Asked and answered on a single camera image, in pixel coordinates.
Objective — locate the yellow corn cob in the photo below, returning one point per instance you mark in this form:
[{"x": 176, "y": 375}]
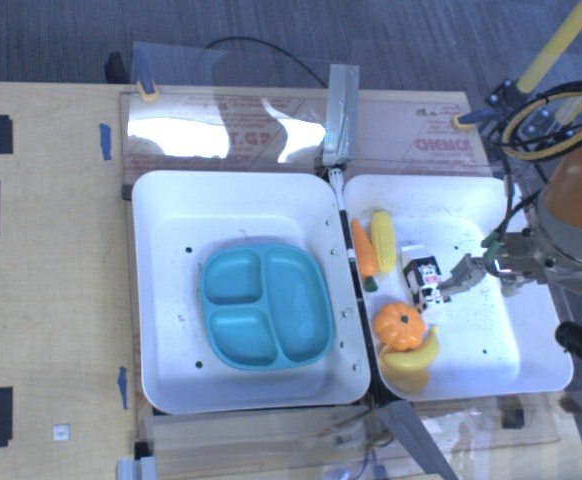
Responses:
[{"x": 384, "y": 240}]

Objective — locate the blue divided plate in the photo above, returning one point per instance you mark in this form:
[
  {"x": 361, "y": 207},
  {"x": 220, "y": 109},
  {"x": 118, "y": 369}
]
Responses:
[{"x": 296, "y": 298}]

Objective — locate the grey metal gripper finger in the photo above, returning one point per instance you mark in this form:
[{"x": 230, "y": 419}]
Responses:
[{"x": 463, "y": 274}]

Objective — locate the black and white milk carton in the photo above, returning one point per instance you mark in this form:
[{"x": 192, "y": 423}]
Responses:
[{"x": 423, "y": 278}]

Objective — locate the white plastic tray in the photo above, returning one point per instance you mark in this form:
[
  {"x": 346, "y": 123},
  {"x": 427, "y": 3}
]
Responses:
[
  {"x": 481, "y": 328},
  {"x": 171, "y": 293}
]

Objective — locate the yellow banana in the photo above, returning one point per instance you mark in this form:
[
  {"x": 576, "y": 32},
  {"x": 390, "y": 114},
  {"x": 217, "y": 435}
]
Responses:
[{"x": 418, "y": 355}]

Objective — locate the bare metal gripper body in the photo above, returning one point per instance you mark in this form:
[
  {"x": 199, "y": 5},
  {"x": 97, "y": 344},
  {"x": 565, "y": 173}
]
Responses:
[{"x": 518, "y": 255}]

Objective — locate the brown cardboard board red print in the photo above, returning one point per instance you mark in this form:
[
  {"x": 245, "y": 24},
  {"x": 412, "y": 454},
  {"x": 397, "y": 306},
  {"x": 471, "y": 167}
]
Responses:
[{"x": 411, "y": 140}]

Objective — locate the yellow toy food piece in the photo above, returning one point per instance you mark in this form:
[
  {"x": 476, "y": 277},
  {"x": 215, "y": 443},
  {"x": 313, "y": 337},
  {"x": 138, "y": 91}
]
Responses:
[{"x": 406, "y": 379}]

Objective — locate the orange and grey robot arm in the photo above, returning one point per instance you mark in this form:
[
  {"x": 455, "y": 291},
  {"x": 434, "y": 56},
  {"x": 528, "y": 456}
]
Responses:
[{"x": 573, "y": 193}]

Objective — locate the orange pumpkin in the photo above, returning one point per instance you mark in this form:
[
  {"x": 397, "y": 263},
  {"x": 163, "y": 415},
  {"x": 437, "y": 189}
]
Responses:
[{"x": 398, "y": 325}]

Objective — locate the orange carrot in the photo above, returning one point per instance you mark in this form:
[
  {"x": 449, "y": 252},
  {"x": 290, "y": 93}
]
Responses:
[{"x": 364, "y": 253}]

